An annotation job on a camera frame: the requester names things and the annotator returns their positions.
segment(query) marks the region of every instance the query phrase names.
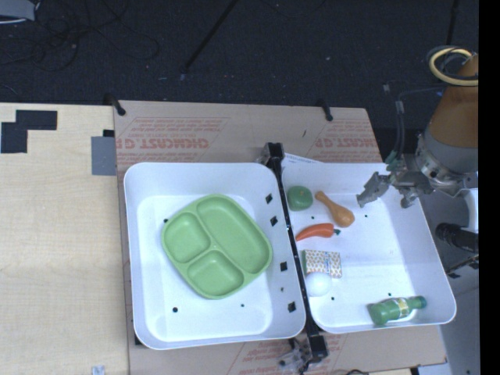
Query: black floor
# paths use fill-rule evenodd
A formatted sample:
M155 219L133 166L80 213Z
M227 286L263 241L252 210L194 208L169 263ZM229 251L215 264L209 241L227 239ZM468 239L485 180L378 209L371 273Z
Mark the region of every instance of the black floor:
M41 0L35 21L11 19L0 17L0 102L323 99L365 108L383 157L397 99L406 152L439 102L427 53L479 45L479 0Z

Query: brown drumstick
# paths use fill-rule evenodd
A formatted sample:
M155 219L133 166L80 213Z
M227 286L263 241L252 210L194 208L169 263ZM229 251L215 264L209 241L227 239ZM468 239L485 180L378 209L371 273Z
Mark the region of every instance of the brown drumstick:
M334 222L339 227L348 227L354 222L354 214L350 209L346 209L342 205L332 202L322 191L318 191L314 197L320 200L320 202L330 210Z

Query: green plate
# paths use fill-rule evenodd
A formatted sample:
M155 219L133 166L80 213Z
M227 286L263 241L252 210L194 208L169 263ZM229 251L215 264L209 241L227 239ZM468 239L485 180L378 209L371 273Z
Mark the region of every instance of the green plate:
M232 198L207 195L168 219L162 246L182 277L206 298L244 288L271 263L259 225Z

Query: small card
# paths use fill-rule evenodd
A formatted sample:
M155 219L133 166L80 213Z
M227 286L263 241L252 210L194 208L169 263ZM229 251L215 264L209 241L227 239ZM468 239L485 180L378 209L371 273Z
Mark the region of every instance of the small card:
M305 274L311 272L329 273L332 278L342 278L341 254L321 250L303 250Z

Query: bottle label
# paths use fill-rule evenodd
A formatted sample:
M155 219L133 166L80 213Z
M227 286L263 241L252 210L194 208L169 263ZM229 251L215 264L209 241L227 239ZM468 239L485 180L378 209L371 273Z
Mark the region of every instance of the bottle label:
M395 298L394 302L398 305L399 307L399 318L405 318L410 314L410 309L408 307L408 302L406 301L405 298Z

